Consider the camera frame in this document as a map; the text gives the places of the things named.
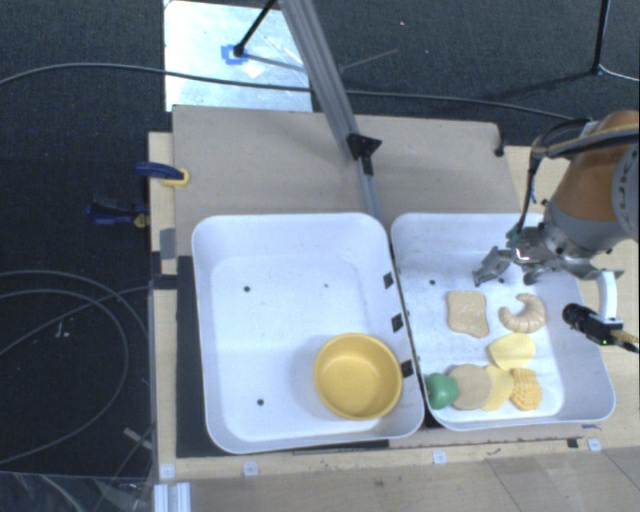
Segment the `wooden floor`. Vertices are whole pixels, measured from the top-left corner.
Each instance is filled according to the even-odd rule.
[[[640,511],[640,448],[194,481],[192,510]]]

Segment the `black clamp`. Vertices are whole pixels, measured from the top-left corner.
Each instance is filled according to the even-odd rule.
[[[382,144],[381,140],[365,137],[359,133],[350,133],[347,136],[347,145],[354,160],[362,161],[363,171],[367,176],[373,176],[373,165],[371,155],[373,155]]]

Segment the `yellow bowl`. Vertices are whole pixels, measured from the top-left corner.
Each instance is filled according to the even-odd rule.
[[[341,334],[325,343],[316,356],[313,379],[322,402],[350,420],[384,416],[402,393],[395,355],[364,334]]]

